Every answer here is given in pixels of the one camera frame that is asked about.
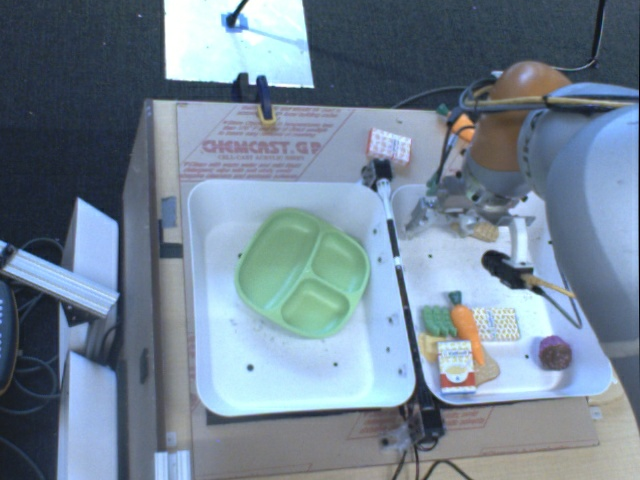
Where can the yellow patterned packet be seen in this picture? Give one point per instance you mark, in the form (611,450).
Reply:
(500,324)

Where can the green divided plate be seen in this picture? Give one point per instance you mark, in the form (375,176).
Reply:
(300,273)

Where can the brown cardboard board red print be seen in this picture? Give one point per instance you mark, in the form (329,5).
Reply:
(280,138)

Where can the thin black and white rod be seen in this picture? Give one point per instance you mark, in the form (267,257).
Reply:
(397,253)

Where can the tan waffle biscuit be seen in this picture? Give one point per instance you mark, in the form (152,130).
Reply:
(486,231)

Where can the orange carrot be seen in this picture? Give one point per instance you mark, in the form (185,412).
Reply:
(467,325)

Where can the green pea pods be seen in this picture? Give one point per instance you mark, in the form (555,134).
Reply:
(436,320)

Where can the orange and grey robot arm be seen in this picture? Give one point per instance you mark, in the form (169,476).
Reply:
(580,168)

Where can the orange and white packet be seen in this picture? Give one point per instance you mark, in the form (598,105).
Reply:
(389,146)

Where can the white plastic tray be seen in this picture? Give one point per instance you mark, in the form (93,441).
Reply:
(450,268)
(300,368)

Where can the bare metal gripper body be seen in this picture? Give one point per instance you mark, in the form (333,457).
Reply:
(462,198)

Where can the tan bread slice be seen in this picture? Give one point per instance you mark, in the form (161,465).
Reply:
(489,372)

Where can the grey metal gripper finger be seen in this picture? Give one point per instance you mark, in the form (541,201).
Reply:
(419,220)
(464,225)

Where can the red and white carton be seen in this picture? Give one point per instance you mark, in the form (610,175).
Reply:
(456,368)

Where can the black cylinder on white bracket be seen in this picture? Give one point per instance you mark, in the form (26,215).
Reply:
(505,267)

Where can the yellow flat toy food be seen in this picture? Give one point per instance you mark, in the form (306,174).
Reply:
(428,346)

